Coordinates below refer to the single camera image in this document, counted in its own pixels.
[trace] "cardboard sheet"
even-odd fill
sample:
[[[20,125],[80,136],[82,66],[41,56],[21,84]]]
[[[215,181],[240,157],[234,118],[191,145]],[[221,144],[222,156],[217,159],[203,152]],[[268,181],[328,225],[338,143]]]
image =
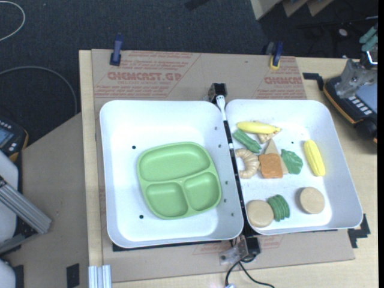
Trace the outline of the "cardboard sheet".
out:
[[[109,64],[111,53],[92,50],[103,259],[112,266],[113,282],[226,271],[219,254],[230,248],[229,241],[116,251],[106,228],[99,112],[115,99],[204,100],[212,83],[226,84],[227,101],[306,99],[296,59],[281,57],[280,68],[273,71],[269,56],[128,50],[121,52],[116,67]],[[249,268],[354,259],[346,230],[258,239],[262,253]]]

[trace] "white tray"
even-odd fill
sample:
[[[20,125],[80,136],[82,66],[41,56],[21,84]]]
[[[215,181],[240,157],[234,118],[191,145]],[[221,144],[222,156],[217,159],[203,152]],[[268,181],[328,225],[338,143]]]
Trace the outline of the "white tray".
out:
[[[266,179],[258,172],[250,179],[240,179],[245,204],[280,194],[290,206],[289,218],[273,221],[262,229],[252,227],[256,232],[275,235],[352,228],[360,224],[360,202],[326,106],[313,100],[233,100],[226,106],[226,115],[231,133],[241,121],[258,120],[280,127],[282,130],[273,138],[279,152],[281,149],[293,151],[304,163],[298,175]],[[319,147],[326,168],[324,177],[314,176],[305,159],[303,145],[308,139],[314,140]],[[233,140],[233,147],[243,148],[236,140]],[[236,162],[242,169],[242,161],[237,159]],[[324,210],[316,215],[304,213],[298,203],[300,189],[309,186],[317,188],[325,198]]]
[[[106,182],[107,230],[124,248],[233,239],[244,220],[223,120],[206,101],[114,100],[100,112]],[[210,154],[221,184],[212,210],[164,220],[148,208],[136,173],[139,155],[152,147],[195,142]]]

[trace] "toy chicken nugget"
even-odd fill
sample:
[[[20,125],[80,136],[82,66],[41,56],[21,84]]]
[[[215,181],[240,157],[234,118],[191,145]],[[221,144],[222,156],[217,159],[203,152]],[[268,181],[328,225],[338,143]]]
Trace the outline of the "toy chicken nugget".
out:
[[[260,171],[264,178],[282,178],[283,169],[278,154],[259,155]]]

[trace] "blue clamp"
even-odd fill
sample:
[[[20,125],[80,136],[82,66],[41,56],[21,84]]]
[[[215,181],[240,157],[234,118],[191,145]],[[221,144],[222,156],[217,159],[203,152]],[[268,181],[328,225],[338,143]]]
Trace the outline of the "blue clamp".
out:
[[[122,34],[117,33],[115,37],[115,43],[113,46],[113,52],[110,55],[110,61],[109,64],[113,66],[120,66],[120,60],[121,60],[121,46],[122,46]]]
[[[269,64],[270,69],[278,70],[280,67],[280,58],[281,53],[283,52],[283,43],[278,41],[276,43],[275,52],[271,57],[271,62]]]

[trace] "wooden table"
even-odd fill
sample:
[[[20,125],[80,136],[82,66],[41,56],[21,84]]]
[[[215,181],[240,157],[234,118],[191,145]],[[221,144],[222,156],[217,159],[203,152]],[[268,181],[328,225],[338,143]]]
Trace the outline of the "wooden table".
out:
[[[82,96],[83,145],[85,161],[86,210],[88,225],[89,265],[103,265],[101,244],[100,204],[98,192],[97,151],[95,143],[92,54],[79,52]],[[297,58],[301,73],[319,73],[324,80],[339,76],[345,59]],[[368,238],[358,239],[355,260],[251,270],[249,273],[275,287],[378,287],[378,217],[377,217],[377,146],[357,137],[356,131],[329,104],[316,81],[304,80],[308,99],[329,107],[340,138],[352,179],[370,227]],[[115,283],[114,287],[224,287],[225,273],[163,278],[157,280]],[[236,287],[257,285],[242,271],[232,272],[230,283]]]

